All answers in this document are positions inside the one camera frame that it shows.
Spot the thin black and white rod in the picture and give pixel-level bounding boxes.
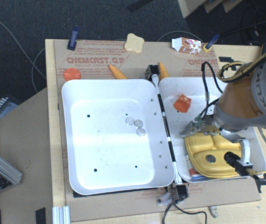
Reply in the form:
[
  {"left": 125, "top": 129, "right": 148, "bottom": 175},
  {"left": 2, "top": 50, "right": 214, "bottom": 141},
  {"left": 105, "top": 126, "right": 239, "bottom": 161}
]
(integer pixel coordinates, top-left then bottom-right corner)
[{"left": 151, "top": 74, "right": 183, "bottom": 185}]

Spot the beige bread slice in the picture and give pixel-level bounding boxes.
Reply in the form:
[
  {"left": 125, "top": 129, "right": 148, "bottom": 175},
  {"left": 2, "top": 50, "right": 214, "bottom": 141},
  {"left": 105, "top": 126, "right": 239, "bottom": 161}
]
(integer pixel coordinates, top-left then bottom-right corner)
[{"left": 123, "top": 33, "right": 145, "bottom": 54}]

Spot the orange carrot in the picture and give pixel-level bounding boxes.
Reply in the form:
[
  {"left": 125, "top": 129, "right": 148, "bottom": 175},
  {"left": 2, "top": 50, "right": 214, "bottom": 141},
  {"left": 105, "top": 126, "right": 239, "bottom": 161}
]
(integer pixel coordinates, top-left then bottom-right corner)
[
  {"left": 158, "top": 61, "right": 170, "bottom": 78},
  {"left": 108, "top": 64, "right": 128, "bottom": 80}
]

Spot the white plastic tray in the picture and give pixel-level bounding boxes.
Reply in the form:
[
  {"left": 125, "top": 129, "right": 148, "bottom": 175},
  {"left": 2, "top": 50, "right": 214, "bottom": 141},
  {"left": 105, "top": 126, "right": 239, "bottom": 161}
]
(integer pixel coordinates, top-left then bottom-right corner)
[
  {"left": 157, "top": 76, "right": 266, "bottom": 184},
  {"left": 61, "top": 78, "right": 176, "bottom": 196}
]

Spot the brown cardboard board red print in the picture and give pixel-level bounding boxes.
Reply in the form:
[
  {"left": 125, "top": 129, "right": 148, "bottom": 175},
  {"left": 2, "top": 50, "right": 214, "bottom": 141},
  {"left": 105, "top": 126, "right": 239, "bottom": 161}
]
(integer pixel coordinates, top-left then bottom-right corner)
[{"left": 53, "top": 39, "right": 262, "bottom": 223}]

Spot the yellow divided plate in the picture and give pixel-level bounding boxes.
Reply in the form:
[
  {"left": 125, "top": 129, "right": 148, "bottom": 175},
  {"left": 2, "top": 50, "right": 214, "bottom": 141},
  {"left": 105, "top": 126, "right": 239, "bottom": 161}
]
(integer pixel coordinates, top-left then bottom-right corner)
[{"left": 184, "top": 132, "right": 248, "bottom": 179}]

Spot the white and red carton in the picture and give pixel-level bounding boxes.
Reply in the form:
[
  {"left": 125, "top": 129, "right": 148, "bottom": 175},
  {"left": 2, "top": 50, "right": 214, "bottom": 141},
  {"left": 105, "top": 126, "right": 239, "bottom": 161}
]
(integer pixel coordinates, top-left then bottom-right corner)
[{"left": 171, "top": 37, "right": 203, "bottom": 56}]

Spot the orange packet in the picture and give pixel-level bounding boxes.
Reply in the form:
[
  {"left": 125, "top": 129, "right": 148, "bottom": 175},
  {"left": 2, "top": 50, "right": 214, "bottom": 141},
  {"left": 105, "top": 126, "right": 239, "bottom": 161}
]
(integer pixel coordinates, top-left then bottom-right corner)
[{"left": 172, "top": 93, "right": 192, "bottom": 113}]

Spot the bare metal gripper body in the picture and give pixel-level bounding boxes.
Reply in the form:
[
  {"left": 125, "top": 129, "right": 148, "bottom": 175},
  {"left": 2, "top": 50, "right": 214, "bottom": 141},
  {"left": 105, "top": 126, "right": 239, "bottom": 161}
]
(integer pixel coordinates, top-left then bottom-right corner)
[{"left": 193, "top": 118, "right": 243, "bottom": 143}]

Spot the black cylinder on white bracket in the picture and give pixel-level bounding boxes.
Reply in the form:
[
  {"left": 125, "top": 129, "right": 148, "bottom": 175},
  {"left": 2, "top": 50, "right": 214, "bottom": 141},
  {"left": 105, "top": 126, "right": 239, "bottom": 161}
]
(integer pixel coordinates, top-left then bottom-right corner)
[{"left": 223, "top": 138, "right": 254, "bottom": 176}]

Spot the orange round disc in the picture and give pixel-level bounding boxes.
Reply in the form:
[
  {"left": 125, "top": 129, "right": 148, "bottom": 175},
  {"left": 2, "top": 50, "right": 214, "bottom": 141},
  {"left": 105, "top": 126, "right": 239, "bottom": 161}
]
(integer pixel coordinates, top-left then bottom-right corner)
[{"left": 63, "top": 68, "right": 82, "bottom": 81}]

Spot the white red and blue tube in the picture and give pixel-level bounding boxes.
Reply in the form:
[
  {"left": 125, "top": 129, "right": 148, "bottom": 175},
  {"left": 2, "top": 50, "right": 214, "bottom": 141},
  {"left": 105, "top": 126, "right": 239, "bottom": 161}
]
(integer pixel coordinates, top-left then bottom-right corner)
[{"left": 184, "top": 153, "right": 205, "bottom": 180}]

